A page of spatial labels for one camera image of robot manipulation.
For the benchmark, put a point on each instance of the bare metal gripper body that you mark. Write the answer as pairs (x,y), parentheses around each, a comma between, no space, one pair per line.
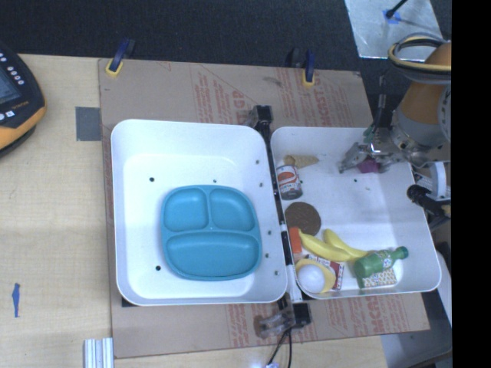
(397,151)

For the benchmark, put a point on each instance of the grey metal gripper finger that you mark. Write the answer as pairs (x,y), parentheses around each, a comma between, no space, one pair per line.
(353,156)
(384,166)

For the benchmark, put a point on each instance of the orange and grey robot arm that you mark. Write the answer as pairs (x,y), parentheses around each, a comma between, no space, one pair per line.
(422,98)

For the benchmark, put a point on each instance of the purple grapes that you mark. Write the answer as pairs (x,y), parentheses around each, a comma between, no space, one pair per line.
(367,166)

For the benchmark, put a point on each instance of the white plastic tray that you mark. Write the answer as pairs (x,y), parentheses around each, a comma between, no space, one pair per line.
(192,148)
(364,213)

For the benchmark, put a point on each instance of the small orange and white can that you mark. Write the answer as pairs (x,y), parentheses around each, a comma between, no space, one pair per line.
(288,182)

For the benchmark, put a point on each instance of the brown round biscuit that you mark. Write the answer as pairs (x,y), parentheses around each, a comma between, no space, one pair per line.
(303,217)

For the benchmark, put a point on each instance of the yellow banana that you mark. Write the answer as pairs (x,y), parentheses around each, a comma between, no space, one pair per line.
(322,248)
(339,244)

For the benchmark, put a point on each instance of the green plastic bottle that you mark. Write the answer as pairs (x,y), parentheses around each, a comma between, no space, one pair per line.
(374,265)

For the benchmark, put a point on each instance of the orange carrot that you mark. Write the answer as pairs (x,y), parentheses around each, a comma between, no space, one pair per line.
(295,240)

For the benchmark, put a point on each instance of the thin black and white rod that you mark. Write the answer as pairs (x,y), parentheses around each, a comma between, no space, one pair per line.
(284,244)

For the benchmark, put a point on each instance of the white and orange packet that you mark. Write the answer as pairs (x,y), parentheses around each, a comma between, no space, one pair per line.
(383,279)

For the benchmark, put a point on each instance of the red and white carton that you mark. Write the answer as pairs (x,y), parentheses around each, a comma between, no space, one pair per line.
(337,272)

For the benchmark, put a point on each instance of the yellow bowl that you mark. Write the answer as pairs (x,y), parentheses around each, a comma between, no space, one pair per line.
(330,276)

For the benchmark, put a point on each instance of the white ball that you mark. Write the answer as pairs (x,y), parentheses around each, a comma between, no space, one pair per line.
(311,278)

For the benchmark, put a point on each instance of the blue divided plate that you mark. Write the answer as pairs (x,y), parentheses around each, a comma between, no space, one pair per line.
(211,232)

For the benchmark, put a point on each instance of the brown cardboard board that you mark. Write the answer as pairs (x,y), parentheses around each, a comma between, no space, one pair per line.
(172,90)

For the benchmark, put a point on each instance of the black cylinder on white bracket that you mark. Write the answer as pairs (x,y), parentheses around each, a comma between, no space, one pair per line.
(433,194)

